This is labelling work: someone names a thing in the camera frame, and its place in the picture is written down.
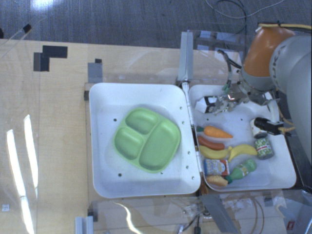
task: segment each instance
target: table surface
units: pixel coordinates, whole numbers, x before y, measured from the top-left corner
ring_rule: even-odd
[[[67,46],[68,56],[50,58],[49,72],[34,72],[34,53],[42,52],[43,45]],[[237,54],[233,54],[232,58],[238,61]],[[106,200],[92,190],[84,91],[88,83],[88,63],[95,62],[95,59],[102,59],[104,81],[174,84],[179,66],[179,50],[20,41],[1,59],[2,233],[27,233],[6,143],[6,133],[10,129],[14,131],[34,233],[73,233],[75,217],[86,217],[88,208],[94,202],[98,209],[104,211],[99,211],[103,220],[95,223],[95,233],[104,233],[106,230],[110,230],[111,234],[136,232],[131,230],[127,218],[129,212],[133,225],[139,230],[137,233],[173,233],[178,223],[192,220],[194,215],[187,214],[185,209],[189,207],[188,204],[193,204],[193,195],[143,198],[141,201],[137,198]],[[205,75],[206,80],[201,82],[222,84],[227,78],[226,64],[214,51],[195,50],[194,70],[195,80],[199,81]],[[27,115],[31,117],[38,159],[38,197],[24,138],[23,120]],[[270,207],[266,207],[266,197],[275,200]],[[233,194],[224,200],[230,217],[242,233],[248,233],[253,228],[255,218],[259,219],[256,230],[261,229],[261,211],[255,211],[254,201],[250,198],[257,199],[264,208],[263,233],[272,229],[280,231],[277,233],[286,233],[283,216],[276,210],[278,204],[286,206],[281,190],[266,194]],[[239,199],[243,206],[236,205]],[[202,233],[212,230],[213,233],[220,233],[211,218],[200,221],[203,221]],[[193,233],[193,228],[189,228],[186,233]]]

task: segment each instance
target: green bottle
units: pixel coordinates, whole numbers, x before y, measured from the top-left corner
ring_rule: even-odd
[[[257,168],[256,163],[252,159],[247,159],[244,163],[236,166],[230,175],[225,176],[229,184],[235,179],[242,179],[248,173],[253,172]]]

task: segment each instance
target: white sticker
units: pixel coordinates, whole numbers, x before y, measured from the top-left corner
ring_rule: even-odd
[[[2,204],[2,211],[3,212],[8,212],[9,210],[10,210],[9,204]]]

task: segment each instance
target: white cable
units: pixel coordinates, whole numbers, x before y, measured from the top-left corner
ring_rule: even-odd
[[[206,1],[206,3],[209,5],[209,7],[211,7],[213,10],[217,11],[219,14],[221,14],[221,15],[223,15],[223,16],[225,16],[225,17],[232,18],[232,19],[243,19],[243,18],[247,18],[247,17],[253,16],[254,14],[256,14],[256,13],[262,11],[262,10],[265,10],[265,9],[271,8],[271,7],[273,7],[273,6],[276,6],[276,5],[282,3],[282,2],[285,1],[285,0],[281,0],[281,1],[277,2],[277,3],[275,3],[275,4],[272,4],[272,5],[263,7],[263,8],[261,8],[261,9],[255,11],[255,12],[253,12],[253,13],[251,13],[251,14],[249,14],[249,15],[243,16],[243,17],[231,17],[231,16],[229,16],[229,15],[226,15],[226,14],[222,13],[221,11],[218,11],[218,10],[214,9],[214,8],[209,4],[208,0],[205,0],[205,1]]]

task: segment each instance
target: white plastic tray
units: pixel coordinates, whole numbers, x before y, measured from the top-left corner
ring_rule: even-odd
[[[204,96],[221,95],[222,86],[218,85],[195,85],[190,89],[190,101],[192,104],[194,122],[199,126],[212,125],[232,134],[233,139],[227,139],[225,146],[236,146],[239,144],[254,144],[254,137],[251,132],[250,120],[256,117],[271,119],[271,113],[267,106],[259,106],[253,102],[240,104],[232,112],[214,114],[203,114],[195,110],[195,103]],[[284,136],[268,135],[274,151],[270,159],[259,160],[255,156],[240,155],[229,164],[230,171],[239,163],[252,158],[257,169],[241,180],[235,180],[226,187],[209,185],[219,192],[249,191],[249,190],[272,190],[292,187],[296,182],[296,173],[290,157],[290,153]],[[214,142],[220,139],[209,138]]]
[[[107,198],[190,194],[200,186],[197,158],[183,91],[174,85],[98,83],[89,94],[93,184]],[[179,148],[160,173],[145,172],[122,159],[113,135],[126,114],[145,107],[174,122],[181,131]]]

